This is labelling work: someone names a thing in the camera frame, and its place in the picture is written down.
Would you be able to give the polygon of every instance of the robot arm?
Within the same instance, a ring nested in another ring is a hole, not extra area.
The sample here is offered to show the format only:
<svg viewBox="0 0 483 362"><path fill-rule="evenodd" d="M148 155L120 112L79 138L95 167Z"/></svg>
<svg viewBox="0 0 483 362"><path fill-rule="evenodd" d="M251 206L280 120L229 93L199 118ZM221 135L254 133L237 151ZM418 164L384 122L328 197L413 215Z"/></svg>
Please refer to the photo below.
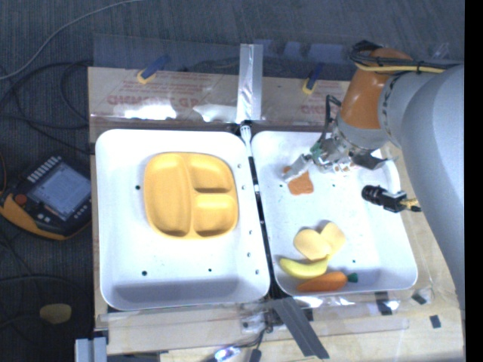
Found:
<svg viewBox="0 0 483 362"><path fill-rule="evenodd" d="M365 41L355 46L352 59L359 70L331 138L319 139L284 179L298 176L312 162L322 172L351 162L372 170L383 163L371 155L374 150L388 141L399 147L464 315L464 65L414 62Z"/></svg>

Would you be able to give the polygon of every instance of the white tray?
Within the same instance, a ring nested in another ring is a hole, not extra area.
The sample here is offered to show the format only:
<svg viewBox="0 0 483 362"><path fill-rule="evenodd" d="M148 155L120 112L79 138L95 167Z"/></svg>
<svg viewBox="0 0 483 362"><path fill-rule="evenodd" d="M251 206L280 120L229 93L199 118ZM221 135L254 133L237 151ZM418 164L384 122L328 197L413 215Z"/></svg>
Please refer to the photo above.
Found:
<svg viewBox="0 0 483 362"><path fill-rule="evenodd" d="M312 165L309 175L314 192L309 195L292 195L281 179L283 167L300 154L308 153L319 136L320 133L262 131L252 140L278 285L292 296L410 288L417 279L417 265L400 214L370 204L361 197L366 185L380 185L390 192L401 190L392 161L378 170L356 168L344 175L320 173ZM358 283L348 283L336 292L300 293L296 286L301 280L287 275L278 265L279 258L304 260L293 245L294 236L304 228L319 230L327 221L335 222L347 239L342 250L329 262L329 271L357 272Z"/></svg>
<svg viewBox="0 0 483 362"><path fill-rule="evenodd" d="M215 155L230 167L238 193L232 232L204 240L154 232L143 206L143 173L162 152ZM137 310L253 302L270 277L243 142L225 132L109 130L96 142L100 290L113 308Z"/></svg>

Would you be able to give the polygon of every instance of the yellow tray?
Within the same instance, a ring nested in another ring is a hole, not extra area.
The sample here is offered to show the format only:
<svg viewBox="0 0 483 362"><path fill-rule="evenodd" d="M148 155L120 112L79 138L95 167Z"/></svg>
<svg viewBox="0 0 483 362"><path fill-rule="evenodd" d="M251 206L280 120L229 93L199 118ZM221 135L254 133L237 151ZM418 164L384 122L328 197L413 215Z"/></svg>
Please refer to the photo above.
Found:
<svg viewBox="0 0 483 362"><path fill-rule="evenodd" d="M217 237L238 222L232 171L213 155L169 152L151 158L144 206L151 227L169 238Z"/></svg>

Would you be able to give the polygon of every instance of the carrot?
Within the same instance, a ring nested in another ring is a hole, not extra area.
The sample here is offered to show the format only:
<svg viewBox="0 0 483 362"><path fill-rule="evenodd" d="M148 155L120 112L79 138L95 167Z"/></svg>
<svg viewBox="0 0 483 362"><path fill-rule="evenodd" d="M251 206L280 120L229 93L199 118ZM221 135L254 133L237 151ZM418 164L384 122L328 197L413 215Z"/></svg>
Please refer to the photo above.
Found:
<svg viewBox="0 0 483 362"><path fill-rule="evenodd" d="M297 286L297 290L300 292L322 292L322 291L335 291L344 287L348 281L357 282L357 274L353 273L346 275L341 271L329 272L323 274L317 278L304 281Z"/></svg>

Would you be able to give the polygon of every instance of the blue and yellow clip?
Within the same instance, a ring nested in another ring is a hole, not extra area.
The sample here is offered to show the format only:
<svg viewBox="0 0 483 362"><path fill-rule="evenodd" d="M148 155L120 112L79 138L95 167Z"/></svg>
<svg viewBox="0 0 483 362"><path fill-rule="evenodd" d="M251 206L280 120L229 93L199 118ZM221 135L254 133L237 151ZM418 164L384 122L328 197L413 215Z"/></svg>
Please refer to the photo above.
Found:
<svg viewBox="0 0 483 362"><path fill-rule="evenodd" d="M154 77L156 77L156 71L162 70L165 67L165 64L170 60L171 58L168 55L159 57L144 70L141 70L137 73L137 81L141 84L150 82L154 79Z"/></svg>
<svg viewBox="0 0 483 362"><path fill-rule="evenodd" d="M317 85L317 79L322 71L322 63L317 63L317 66L310 72L308 78L304 81L302 91L310 95L314 92Z"/></svg>

